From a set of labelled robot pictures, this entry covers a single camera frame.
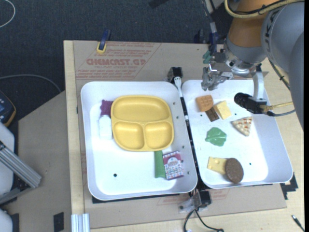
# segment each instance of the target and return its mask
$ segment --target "white tray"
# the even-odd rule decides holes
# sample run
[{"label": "white tray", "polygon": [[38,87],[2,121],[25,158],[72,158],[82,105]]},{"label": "white tray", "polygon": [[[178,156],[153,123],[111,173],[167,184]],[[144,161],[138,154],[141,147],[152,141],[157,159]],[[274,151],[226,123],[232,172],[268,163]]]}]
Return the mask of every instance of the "white tray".
[{"label": "white tray", "polygon": [[[98,119],[101,101],[114,101],[123,95],[154,95],[167,102],[173,118],[174,141],[163,153],[180,152],[184,177],[173,180],[155,178],[153,152],[126,151],[114,139],[100,139]],[[81,90],[81,102],[88,188],[95,198],[110,201],[188,193],[196,187],[195,163],[182,105],[174,85],[168,82],[89,82]]]},{"label": "white tray", "polygon": [[[202,181],[214,189],[289,181],[293,170],[275,118],[254,115],[234,102],[234,96],[239,92],[253,94],[253,80],[228,80],[213,91],[202,90],[201,82],[186,81],[182,90]],[[232,116],[210,122],[205,112],[199,111],[195,101],[196,97],[209,94],[212,95],[214,105],[227,101]],[[247,116],[253,116],[249,137],[239,133],[231,124],[231,121]],[[222,147],[205,141],[212,127],[218,127],[227,134]],[[243,180],[233,184],[224,175],[207,169],[209,157],[238,159],[244,169]]]}]

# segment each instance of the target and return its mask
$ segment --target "small card box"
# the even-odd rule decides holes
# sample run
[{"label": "small card box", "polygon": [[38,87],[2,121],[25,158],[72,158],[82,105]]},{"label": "small card box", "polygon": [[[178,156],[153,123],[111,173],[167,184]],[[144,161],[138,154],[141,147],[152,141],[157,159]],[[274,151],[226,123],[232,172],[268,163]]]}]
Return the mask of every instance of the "small card box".
[{"label": "small card box", "polygon": [[183,164],[179,151],[163,155],[163,162],[167,180],[183,176]]}]

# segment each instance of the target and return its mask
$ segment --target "yellow cheese toy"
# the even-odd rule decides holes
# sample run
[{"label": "yellow cheese toy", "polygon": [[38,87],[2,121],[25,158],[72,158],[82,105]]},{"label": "yellow cheese toy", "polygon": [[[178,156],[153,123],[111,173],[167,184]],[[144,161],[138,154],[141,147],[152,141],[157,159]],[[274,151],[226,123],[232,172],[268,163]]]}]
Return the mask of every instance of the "yellow cheese toy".
[{"label": "yellow cheese toy", "polygon": [[222,101],[214,106],[215,111],[219,114],[221,119],[226,119],[232,116],[230,109],[227,106],[226,101]]},{"label": "yellow cheese toy", "polygon": [[209,157],[207,168],[218,173],[225,174],[225,163],[226,159],[224,158]]}]

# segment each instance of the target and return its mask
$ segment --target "white cable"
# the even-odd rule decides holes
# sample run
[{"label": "white cable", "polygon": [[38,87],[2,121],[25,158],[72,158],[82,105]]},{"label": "white cable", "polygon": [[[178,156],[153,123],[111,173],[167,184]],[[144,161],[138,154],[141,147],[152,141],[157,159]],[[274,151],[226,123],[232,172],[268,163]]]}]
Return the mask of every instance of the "white cable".
[{"label": "white cable", "polygon": [[15,13],[16,13],[15,6],[14,6],[14,4],[13,4],[11,1],[8,1],[8,0],[3,0],[3,1],[6,1],[6,2],[8,2],[10,5],[12,5],[12,7],[13,7],[13,9],[14,9],[14,12],[13,12],[13,15],[12,15],[11,19],[8,20],[6,23],[0,25],[0,28],[3,28],[4,26],[8,25],[8,24],[13,20],[13,18],[15,17]]}]

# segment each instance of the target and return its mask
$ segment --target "table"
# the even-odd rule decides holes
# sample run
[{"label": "table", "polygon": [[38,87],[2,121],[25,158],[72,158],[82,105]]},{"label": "table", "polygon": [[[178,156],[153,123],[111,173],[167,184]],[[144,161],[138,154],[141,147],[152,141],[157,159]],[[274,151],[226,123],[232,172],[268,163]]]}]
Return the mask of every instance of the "table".
[{"label": "table", "polygon": [[[185,44],[162,43],[167,52],[166,56],[177,54],[179,47],[186,47]],[[205,46],[192,44],[188,45],[188,55],[195,58],[205,53]],[[66,78],[66,98],[67,98],[67,120],[68,120],[68,141],[70,158],[70,189],[71,189],[71,210],[72,214],[83,214],[85,212],[84,191],[82,182],[81,152],[78,116],[76,114],[77,96],[76,79],[74,66],[74,41],[64,41],[65,58],[65,78]],[[184,64],[188,61],[187,56],[176,56],[175,65],[179,63],[179,58],[184,59]],[[173,58],[164,60],[163,63],[172,66]],[[265,77],[265,88],[272,104],[289,102],[290,93],[278,76],[272,71],[267,60],[262,63],[263,71],[269,72]],[[184,72],[184,77],[197,79],[201,78],[202,65],[195,66],[189,72]],[[298,189],[288,193],[287,208],[267,211],[257,211],[250,213],[230,214],[223,216],[212,216],[204,218],[206,224],[216,228],[224,228],[225,231],[297,231],[297,227],[291,215],[295,215],[302,225],[305,225],[304,208],[304,141],[303,130],[297,120],[296,114],[278,117],[277,123],[287,148]],[[191,218],[187,223],[187,229],[193,231],[205,231],[205,227],[198,218]],[[92,229],[94,232],[118,232],[118,231],[183,231],[183,219],[164,222],[142,223],[127,226],[115,226],[109,228]]]}]

